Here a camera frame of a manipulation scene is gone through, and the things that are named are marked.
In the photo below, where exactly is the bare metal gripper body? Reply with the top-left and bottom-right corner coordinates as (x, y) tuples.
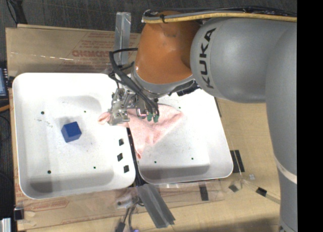
(125, 90), (159, 121)

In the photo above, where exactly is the pink cloth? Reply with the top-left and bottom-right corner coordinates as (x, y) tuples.
(97, 103), (184, 160)

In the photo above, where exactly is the thin black rod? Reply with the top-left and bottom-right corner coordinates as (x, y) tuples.
(126, 127), (139, 187)

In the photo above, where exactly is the blue cube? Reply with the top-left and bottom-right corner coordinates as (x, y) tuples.
(61, 121), (82, 143)

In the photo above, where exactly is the white plastic tray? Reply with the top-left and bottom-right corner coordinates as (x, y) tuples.
(12, 72), (136, 200)
(126, 73), (234, 185)

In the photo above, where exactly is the brown cardboard board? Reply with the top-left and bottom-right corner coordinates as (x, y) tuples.
(5, 24), (281, 232)

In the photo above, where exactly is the black cylinder on white bracket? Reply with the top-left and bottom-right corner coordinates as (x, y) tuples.
(168, 81), (201, 97)

